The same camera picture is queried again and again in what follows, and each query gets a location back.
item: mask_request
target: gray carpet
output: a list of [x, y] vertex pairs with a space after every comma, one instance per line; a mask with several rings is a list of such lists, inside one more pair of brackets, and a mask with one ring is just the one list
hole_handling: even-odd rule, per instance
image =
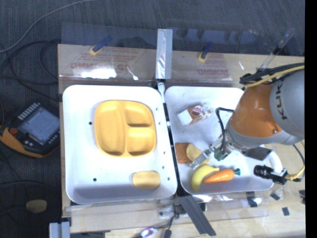
[[[37, 19], [77, 1], [80, 0], [0, 0], [0, 46], [11, 47]], [[33, 100], [58, 107], [57, 84], [48, 85], [55, 80], [53, 76], [57, 77], [56, 43], [93, 44], [94, 38], [98, 38], [91, 30], [95, 26], [140, 30], [138, 38], [132, 39], [117, 33], [121, 39], [113, 43], [114, 46], [155, 48], [156, 30], [172, 28], [174, 50], [200, 51], [207, 42], [212, 42], [213, 52], [263, 55], [268, 55], [285, 33], [294, 28], [294, 36], [280, 54], [305, 54], [305, 0], [85, 2], [43, 18], [20, 43], [0, 53], [0, 64], [3, 63], [0, 75], [13, 76], [15, 73], [20, 78], [43, 83], [33, 85], [0, 76], [0, 100], [6, 116]], [[143, 36], [143, 30], [150, 30], [154, 35]], [[7, 55], [10, 55], [9, 61], [5, 60]], [[32, 159], [0, 143], [0, 160], [0, 184], [27, 180], [49, 187], [35, 184], [0, 186], [0, 238], [48, 237], [49, 222], [60, 220], [59, 149], [46, 158]], [[39, 197], [49, 203], [43, 214], [32, 215], [23, 209], [12, 209], [23, 206], [25, 200]]]

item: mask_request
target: orange and black device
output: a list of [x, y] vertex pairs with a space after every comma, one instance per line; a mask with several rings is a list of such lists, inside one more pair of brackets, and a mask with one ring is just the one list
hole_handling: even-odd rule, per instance
[[33, 102], [4, 120], [0, 141], [30, 157], [47, 156], [60, 145], [58, 111]]

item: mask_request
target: toy carrot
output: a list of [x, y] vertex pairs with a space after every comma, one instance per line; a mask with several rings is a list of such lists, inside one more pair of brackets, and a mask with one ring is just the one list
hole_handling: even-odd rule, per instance
[[212, 183], [212, 182], [220, 182], [220, 181], [228, 181], [232, 180], [234, 175], [240, 175], [240, 169], [224, 169], [218, 171], [217, 173], [211, 175], [207, 179], [204, 180], [204, 183]]

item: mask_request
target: yellow tray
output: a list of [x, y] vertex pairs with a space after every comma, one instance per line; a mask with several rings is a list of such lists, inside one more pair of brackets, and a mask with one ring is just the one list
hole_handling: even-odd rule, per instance
[[136, 101], [110, 100], [95, 111], [98, 148], [115, 157], [136, 157], [152, 152], [157, 143], [151, 110]]

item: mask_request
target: blue and yellow clamp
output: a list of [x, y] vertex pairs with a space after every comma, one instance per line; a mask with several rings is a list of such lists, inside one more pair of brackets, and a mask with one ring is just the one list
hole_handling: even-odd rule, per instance
[[198, 60], [201, 62], [205, 62], [208, 56], [208, 52], [211, 47], [211, 42], [209, 42], [206, 46], [204, 46], [203, 50], [199, 53]]
[[107, 46], [107, 44], [112, 40], [111, 36], [105, 37], [103, 38], [101, 41], [99, 41], [96, 45], [92, 46], [90, 48], [90, 53], [95, 56], [98, 53], [101, 52], [101, 50], [103, 50], [104, 46]]

